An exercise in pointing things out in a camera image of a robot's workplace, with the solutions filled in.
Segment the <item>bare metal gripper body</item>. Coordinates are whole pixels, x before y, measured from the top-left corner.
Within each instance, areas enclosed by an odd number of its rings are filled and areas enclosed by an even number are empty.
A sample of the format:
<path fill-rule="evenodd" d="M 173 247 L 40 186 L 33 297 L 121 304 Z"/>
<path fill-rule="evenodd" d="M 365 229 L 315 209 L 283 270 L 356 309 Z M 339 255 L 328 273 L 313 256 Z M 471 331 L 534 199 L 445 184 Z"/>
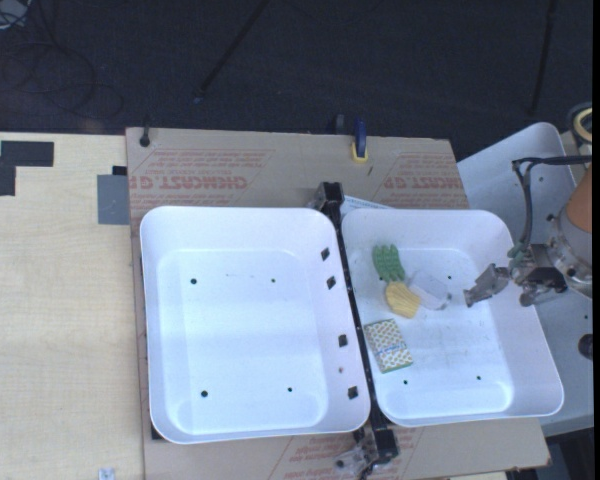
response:
<path fill-rule="evenodd" d="M 572 291 L 593 298 L 593 265 L 591 240 L 570 240 L 562 232 L 554 232 L 544 243 L 521 242 L 508 252 L 512 280 L 525 286 L 547 287 L 555 294 Z"/>

